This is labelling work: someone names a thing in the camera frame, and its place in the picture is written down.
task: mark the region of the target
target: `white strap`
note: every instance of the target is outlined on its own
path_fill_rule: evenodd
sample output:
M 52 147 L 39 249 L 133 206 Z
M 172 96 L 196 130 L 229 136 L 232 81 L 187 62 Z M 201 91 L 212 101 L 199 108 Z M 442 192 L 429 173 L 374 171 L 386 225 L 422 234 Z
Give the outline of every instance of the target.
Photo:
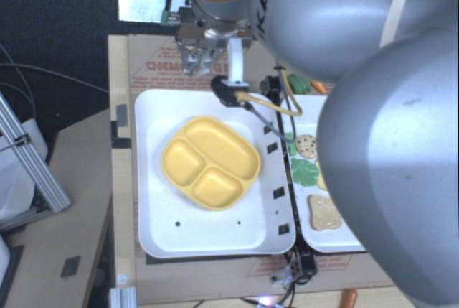
M 381 42 L 379 47 L 383 47 L 390 42 L 394 41 L 395 34 L 397 33 L 397 28 L 399 26 L 400 18 L 402 17 L 402 12 L 404 5 L 407 0 L 392 0 L 392 3 L 389 8 L 389 13 L 386 17 L 386 23 L 382 30 Z

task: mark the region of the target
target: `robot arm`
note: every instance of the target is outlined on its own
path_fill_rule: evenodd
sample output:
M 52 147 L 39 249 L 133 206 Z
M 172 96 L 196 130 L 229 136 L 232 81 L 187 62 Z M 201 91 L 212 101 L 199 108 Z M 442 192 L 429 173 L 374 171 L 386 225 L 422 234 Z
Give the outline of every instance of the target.
M 318 126 L 336 206 L 418 307 L 457 307 L 458 0 L 407 0 L 380 48 L 391 2 L 193 0 L 200 35 L 185 42 L 183 29 L 178 43 L 201 70 L 195 52 L 221 53 L 244 32 L 307 78 L 337 83 Z

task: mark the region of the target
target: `cardboard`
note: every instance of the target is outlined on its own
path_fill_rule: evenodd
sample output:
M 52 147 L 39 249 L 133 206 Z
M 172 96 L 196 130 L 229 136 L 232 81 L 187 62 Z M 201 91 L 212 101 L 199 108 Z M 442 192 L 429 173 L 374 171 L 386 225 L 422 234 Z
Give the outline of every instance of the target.
M 227 70 L 225 57 L 212 67 L 212 74 L 189 78 L 181 69 L 180 54 L 174 49 L 173 37 L 129 36 L 128 48 L 132 164 L 136 168 L 135 99 L 148 88 L 208 90 L 206 84 L 220 70 Z M 275 61 L 258 42 L 245 52 L 245 80 L 251 91 L 257 91 L 266 75 L 274 75 Z M 213 258 L 210 261 L 154 260 L 143 251 L 137 236 L 136 172 L 133 171 L 133 211 L 135 238 L 136 286 L 139 306 L 165 302 L 187 302 L 268 294 L 284 294 L 282 286 L 271 283 L 270 275 L 286 266 L 283 256 Z M 130 235 L 129 230 L 115 227 L 115 238 Z M 298 292 L 332 291 L 349 287 L 370 288 L 393 286 L 368 253 L 323 255 L 316 259 L 318 274 Z

